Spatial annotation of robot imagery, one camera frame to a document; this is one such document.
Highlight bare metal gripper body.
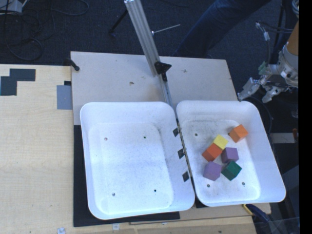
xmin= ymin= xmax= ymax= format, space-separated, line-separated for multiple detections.
xmin=259 ymin=62 xmax=299 ymax=89

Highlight green cube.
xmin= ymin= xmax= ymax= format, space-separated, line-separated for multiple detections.
xmin=221 ymin=160 xmax=243 ymax=181

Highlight white plastic tray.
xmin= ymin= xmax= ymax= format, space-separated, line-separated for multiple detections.
xmin=175 ymin=100 xmax=287 ymax=208
xmin=79 ymin=101 xmax=195 ymax=220

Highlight yellow cube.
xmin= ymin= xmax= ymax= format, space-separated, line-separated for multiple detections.
xmin=212 ymin=134 xmax=229 ymax=151

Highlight purple cube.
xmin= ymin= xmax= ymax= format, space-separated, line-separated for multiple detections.
xmin=220 ymin=147 xmax=240 ymax=164
xmin=203 ymin=161 xmax=222 ymax=182

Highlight pale flat board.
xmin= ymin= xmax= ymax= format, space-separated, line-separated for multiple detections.
xmin=70 ymin=51 xmax=272 ymax=226

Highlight orange cube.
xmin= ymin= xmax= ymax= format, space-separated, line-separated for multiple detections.
xmin=228 ymin=124 xmax=249 ymax=143
xmin=201 ymin=143 xmax=223 ymax=162

